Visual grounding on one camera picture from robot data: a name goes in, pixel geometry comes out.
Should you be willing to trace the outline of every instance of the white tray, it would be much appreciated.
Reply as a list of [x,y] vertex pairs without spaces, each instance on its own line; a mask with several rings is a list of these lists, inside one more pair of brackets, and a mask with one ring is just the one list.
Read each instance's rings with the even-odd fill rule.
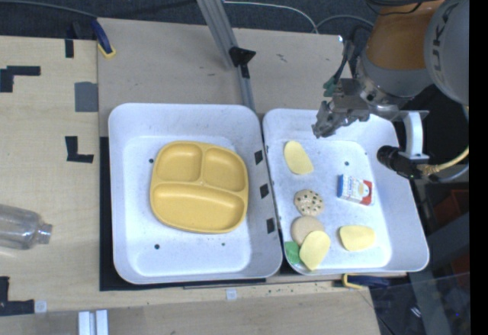
[[[122,278],[153,284],[259,279],[277,272],[283,256],[262,132],[254,112],[240,105],[129,103],[111,112],[108,130],[114,264]],[[162,224],[153,215],[150,160],[174,140],[226,147],[246,163],[248,211],[232,232],[186,232]]]
[[[408,180],[381,165],[377,150],[383,145],[398,146],[391,122],[371,115],[367,122],[341,127],[336,134],[317,139],[312,132],[316,111],[276,109],[263,120],[274,200],[283,240],[292,241],[291,223],[300,213],[294,194],[310,188],[324,197],[323,213],[317,216],[331,238],[331,247],[319,268],[310,271],[302,263],[291,266],[304,275],[351,272],[415,272],[429,261],[429,248],[417,213]],[[300,142],[314,170],[295,175],[283,157],[286,142]],[[355,204],[337,198],[341,174],[372,181],[372,205]],[[376,244],[363,251],[349,252],[341,244],[339,228],[362,224],[373,227]]]

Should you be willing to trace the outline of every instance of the small box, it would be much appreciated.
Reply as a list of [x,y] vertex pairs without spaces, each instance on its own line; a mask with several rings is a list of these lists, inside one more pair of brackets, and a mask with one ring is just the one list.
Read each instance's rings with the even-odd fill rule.
[[370,205],[373,198],[373,183],[349,175],[340,175],[337,196],[346,201]]

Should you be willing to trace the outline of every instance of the yellow plate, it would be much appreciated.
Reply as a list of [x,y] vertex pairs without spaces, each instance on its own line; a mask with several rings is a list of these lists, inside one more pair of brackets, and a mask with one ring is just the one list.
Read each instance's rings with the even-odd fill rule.
[[151,209],[162,223],[190,232],[223,234],[244,221],[247,168],[232,150],[174,141],[159,151],[152,173]]

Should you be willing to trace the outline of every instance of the bottle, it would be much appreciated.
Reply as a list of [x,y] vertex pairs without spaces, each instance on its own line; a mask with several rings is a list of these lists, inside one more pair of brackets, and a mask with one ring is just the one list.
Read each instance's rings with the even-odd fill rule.
[[0,246],[28,250],[48,244],[52,230],[38,213],[0,204]]

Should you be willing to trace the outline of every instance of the table surface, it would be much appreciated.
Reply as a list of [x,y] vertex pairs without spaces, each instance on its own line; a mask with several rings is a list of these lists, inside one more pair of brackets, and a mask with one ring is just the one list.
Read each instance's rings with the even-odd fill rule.
[[[36,211],[53,225],[46,246],[26,251],[0,248],[0,275],[10,277],[9,300],[45,301],[49,311],[112,308],[114,317],[120,317],[118,323],[130,316],[128,308],[132,313],[143,309],[143,316],[153,317],[150,322],[156,323],[159,310],[149,307],[164,305],[173,312],[170,317],[180,330],[177,333],[191,333],[191,321],[185,324],[186,314],[198,312],[196,316],[202,320],[210,315],[224,326],[233,317],[237,320],[241,310],[249,314],[255,328],[276,320],[281,322],[277,327],[282,329],[280,333],[296,333],[297,328],[290,327],[291,319],[284,314],[288,308],[302,312],[303,322],[317,330],[330,324],[338,329],[335,333],[378,333],[368,290],[337,288],[330,278],[276,275],[264,284],[232,286],[236,287],[237,301],[226,301],[229,286],[99,291],[99,137],[106,135],[107,114],[125,101],[239,103],[237,81],[226,77],[229,69],[220,62],[205,27],[111,19],[101,19],[101,23],[114,42],[123,42],[131,33],[135,39],[141,38],[147,30],[152,30],[150,34],[157,40],[163,36],[169,48],[160,55],[165,60],[163,73],[161,68],[155,69],[157,62],[147,57],[140,57],[135,64],[133,55],[124,52],[124,43],[119,45],[120,56],[107,61],[91,40],[74,40],[74,58],[66,58],[64,40],[0,37],[0,68],[41,67],[41,76],[15,76],[13,92],[0,93],[0,203]],[[336,36],[239,29],[235,33],[242,47],[258,51],[249,64],[258,115],[278,107],[318,109],[321,85],[340,64],[342,45]],[[130,83],[134,90],[137,76],[127,80],[128,71],[120,68],[130,63],[142,69],[140,72],[157,72],[159,78],[168,73],[170,80],[157,92],[146,85],[129,94],[126,90],[130,87],[120,84]],[[192,83],[189,68],[201,81],[193,93],[187,87]],[[117,81],[114,73],[119,73]],[[75,84],[80,82],[98,84],[99,113],[75,110]],[[180,94],[172,92],[171,86],[181,87]],[[205,89],[212,91],[206,94]],[[296,90],[302,90],[303,96],[298,97]],[[78,137],[78,152],[95,155],[93,163],[66,161],[67,136]],[[269,318],[262,315],[263,310],[269,310]],[[4,328],[24,323],[25,330],[32,317],[0,320]],[[242,333],[249,329],[243,323],[237,327]],[[146,324],[146,332],[141,333],[156,332],[155,324]]]

